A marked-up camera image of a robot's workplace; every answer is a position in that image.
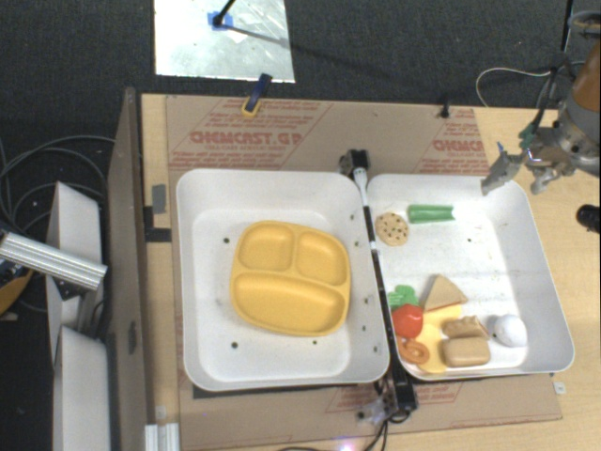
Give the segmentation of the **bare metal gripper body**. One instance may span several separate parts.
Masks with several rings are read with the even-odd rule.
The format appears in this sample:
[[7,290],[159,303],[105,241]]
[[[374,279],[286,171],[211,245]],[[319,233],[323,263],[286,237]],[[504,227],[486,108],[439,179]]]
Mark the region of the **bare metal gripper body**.
[[600,172],[600,131],[585,132],[578,126],[527,127],[519,134],[526,154],[526,167],[533,161],[566,162],[576,171],[598,178]]

